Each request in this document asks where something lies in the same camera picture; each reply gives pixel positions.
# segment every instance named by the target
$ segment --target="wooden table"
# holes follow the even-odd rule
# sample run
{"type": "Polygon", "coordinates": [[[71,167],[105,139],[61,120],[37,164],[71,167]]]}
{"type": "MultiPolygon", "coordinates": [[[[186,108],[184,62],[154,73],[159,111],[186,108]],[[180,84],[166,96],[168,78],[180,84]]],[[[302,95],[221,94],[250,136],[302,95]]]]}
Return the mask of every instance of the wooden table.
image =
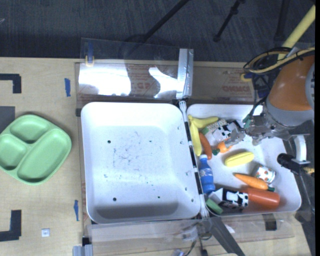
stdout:
{"type": "MultiPolygon", "coordinates": [[[[77,62],[79,59],[0,58],[0,73],[20,74],[22,78],[22,93],[12,93],[11,81],[0,81],[0,106],[14,106],[16,118],[24,114],[42,116],[61,127],[72,140],[66,161],[52,178],[41,185],[24,184],[0,171],[0,231],[9,230],[11,210],[22,212],[19,240],[0,242],[0,255],[71,256],[73,246],[82,243],[83,205],[78,118],[75,115],[77,62]],[[70,80],[70,96],[66,95],[65,79],[70,80]],[[75,200],[79,204],[79,221],[74,211],[75,200]],[[47,228],[50,236],[42,237],[42,229],[47,228]]],[[[195,67],[197,65],[217,66],[195,63],[195,67]]],[[[241,242],[239,246],[247,255],[310,255],[303,229],[294,218],[292,230],[294,237],[241,242]]],[[[226,255],[220,245],[206,249],[209,255],[226,255]]],[[[197,248],[190,255],[199,254],[197,248]]],[[[130,255],[170,256],[172,250],[130,255]]]]}

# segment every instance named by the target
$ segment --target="tripod leg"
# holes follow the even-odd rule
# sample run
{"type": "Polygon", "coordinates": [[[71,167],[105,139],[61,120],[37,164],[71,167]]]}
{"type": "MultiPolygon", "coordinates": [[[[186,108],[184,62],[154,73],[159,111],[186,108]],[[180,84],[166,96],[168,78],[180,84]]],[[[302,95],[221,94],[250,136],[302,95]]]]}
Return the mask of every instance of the tripod leg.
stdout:
{"type": "Polygon", "coordinates": [[[289,9],[290,0],[282,0],[281,10],[279,14],[278,25],[276,28],[276,32],[274,35],[275,41],[283,41],[284,40],[284,30],[286,25],[287,13],[289,9]]]}
{"type": "Polygon", "coordinates": [[[143,37],[140,43],[145,43],[163,24],[165,24],[173,15],[175,15],[190,0],[180,0],[162,19],[160,19],[143,37]]]}
{"type": "Polygon", "coordinates": [[[230,9],[230,12],[229,12],[228,16],[226,17],[224,23],[222,24],[219,32],[214,35],[214,37],[213,37],[213,41],[214,42],[219,42],[220,41],[221,34],[225,30],[225,28],[228,25],[229,21],[231,20],[232,16],[238,14],[239,5],[240,4],[244,4],[245,2],[246,2],[246,0],[236,0],[235,1],[234,5],[230,9]]]}
{"type": "Polygon", "coordinates": [[[230,234],[220,217],[211,217],[205,220],[203,224],[209,229],[209,232],[220,243],[228,254],[236,254],[237,256],[245,256],[240,246],[230,234]]]}

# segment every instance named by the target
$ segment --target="small white label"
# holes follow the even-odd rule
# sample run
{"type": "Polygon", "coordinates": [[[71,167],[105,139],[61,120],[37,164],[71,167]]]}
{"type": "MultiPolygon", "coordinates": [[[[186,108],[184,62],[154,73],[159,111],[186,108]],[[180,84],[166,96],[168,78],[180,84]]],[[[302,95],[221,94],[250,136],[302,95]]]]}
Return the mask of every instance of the small white label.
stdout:
{"type": "Polygon", "coordinates": [[[50,228],[43,228],[41,229],[41,236],[44,237],[49,237],[50,236],[50,228]]]}

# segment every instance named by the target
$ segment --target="toy carrot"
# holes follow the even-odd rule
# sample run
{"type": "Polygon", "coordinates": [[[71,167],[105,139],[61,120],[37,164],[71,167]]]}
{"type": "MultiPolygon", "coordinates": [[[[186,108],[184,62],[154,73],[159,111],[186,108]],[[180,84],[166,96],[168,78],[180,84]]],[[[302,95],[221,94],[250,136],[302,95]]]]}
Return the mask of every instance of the toy carrot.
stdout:
{"type": "Polygon", "coordinates": [[[262,179],[252,177],[249,175],[244,175],[240,173],[235,173],[234,176],[241,180],[242,182],[248,184],[250,187],[260,190],[273,190],[273,187],[269,187],[268,184],[262,179]]]}
{"type": "Polygon", "coordinates": [[[218,146],[216,146],[216,149],[212,150],[212,153],[216,156],[218,153],[225,153],[229,151],[232,148],[232,145],[229,147],[226,146],[225,141],[221,141],[218,146]]]}
{"type": "Polygon", "coordinates": [[[199,138],[201,145],[203,146],[204,153],[207,155],[208,160],[210,160],[212,158],[212,150],[209,141],[202,132],[199,132],[199,138]]]}

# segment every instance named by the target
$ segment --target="yellow pole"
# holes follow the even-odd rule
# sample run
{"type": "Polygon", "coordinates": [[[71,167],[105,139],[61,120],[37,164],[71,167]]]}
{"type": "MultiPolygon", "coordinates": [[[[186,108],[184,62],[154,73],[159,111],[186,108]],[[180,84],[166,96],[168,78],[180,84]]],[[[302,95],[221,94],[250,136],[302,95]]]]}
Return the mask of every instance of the yellow pole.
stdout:
{"type": "MultiPolygon", "coordinates": [[[[289,37],[283,43],[283,47],[292,48],[301,36],[306,32],[306,30],[310,27],[310,25],[316,19],[316,5],[313,5],[310,10],[306,13],[300,23],[296,26],[296,28],[292,31],[289,37]]],[[[278,60],[284,58],[284,54],[279,54],[278,60]]]]}

